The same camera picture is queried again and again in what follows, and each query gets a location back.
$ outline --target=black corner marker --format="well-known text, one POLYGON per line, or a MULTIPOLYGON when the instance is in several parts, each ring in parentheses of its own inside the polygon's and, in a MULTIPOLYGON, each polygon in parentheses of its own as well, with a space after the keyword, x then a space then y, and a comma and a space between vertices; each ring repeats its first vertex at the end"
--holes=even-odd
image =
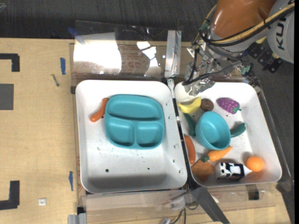
POLYGON ((9 198, 0 201, 0 210, 15 209, 18 205, 20 205, 20 181, 10 181, 9 198))
POLYGON ((16 53, 0 53, 0 60, 11 60, 11 71, 20 72, 20 56, 16 53))

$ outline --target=toy orange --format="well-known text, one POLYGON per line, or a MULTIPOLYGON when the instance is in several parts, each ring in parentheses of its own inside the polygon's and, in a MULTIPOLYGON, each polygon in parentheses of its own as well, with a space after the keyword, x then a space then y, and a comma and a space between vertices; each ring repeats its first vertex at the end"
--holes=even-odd
POLYGON ((252 172, 259 172, 264 167, 264 161, 260 157, 252 156, 247 159, 246 167, 252 172))

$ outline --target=white square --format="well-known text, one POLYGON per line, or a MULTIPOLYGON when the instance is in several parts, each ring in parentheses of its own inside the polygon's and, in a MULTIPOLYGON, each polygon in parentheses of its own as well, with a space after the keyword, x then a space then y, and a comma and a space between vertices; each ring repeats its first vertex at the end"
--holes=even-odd
POLYGON ((39 198, 38 199, 38 205, 39 206, 45 206, 47 205, 47 199, 44 197, 44 198, 39 198))

